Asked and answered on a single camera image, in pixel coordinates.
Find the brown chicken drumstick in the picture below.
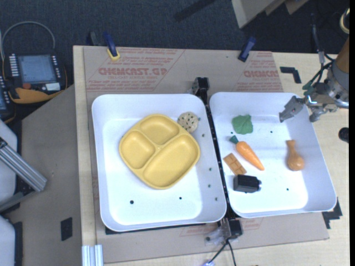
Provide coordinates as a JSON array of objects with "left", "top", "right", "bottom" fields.
[{"left": 285, "top": 139, "right": 306, "bottom": 172}]

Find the white plastic tray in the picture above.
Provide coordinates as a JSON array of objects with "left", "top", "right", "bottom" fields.
[
  {"left": 209, "top": 91, "right": 337, "bottom": 219},
  {"left": 91, "top": 93, "right": 227, "bottom": 232}
]

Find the yellow divided plate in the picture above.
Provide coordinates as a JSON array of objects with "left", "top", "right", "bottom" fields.
[{"left": 118, "top": 114, "right": 201, "bottom": 191}]

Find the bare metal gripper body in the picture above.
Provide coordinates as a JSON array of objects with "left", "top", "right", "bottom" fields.
[{"left": 303, "top": 78, "right": 349, "bottom": 113}]

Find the black box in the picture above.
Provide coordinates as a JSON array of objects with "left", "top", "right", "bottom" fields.
[{"left": 232, "top": 174, "right": 262, "bottom": 194}]

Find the brown cardboard board red print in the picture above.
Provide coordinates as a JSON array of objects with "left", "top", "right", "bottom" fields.
[{"left": 83, "top": 46, "right": 331, "bottom": 264}]

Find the beige chocolate chip biscuit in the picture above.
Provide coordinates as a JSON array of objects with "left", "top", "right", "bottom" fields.
[{"left": 177, "top": 111, "right": 199, "bottom": 134}]

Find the black block with thin wires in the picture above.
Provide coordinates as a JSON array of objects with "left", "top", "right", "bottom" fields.
[
  {"left": 218, "top": 218, "right": 244, "bottom": 240},
  {"left": 191, "top": 76, "right": 210, "bottom": 97}
]

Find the orange waffle biscuit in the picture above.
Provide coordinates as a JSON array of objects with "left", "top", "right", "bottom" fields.
[{"left": 222, "top": 152, "right": 247, "bottom": 176}]

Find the orange carrot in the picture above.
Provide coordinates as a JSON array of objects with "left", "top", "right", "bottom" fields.
[{"left": 229, "top": 135, "right": 266, "bottom": 172}]

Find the green lettuce leaf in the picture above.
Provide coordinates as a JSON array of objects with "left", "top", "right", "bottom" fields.
[{"left": 231, "top": 114, "right": 254, "bottom": 135}]

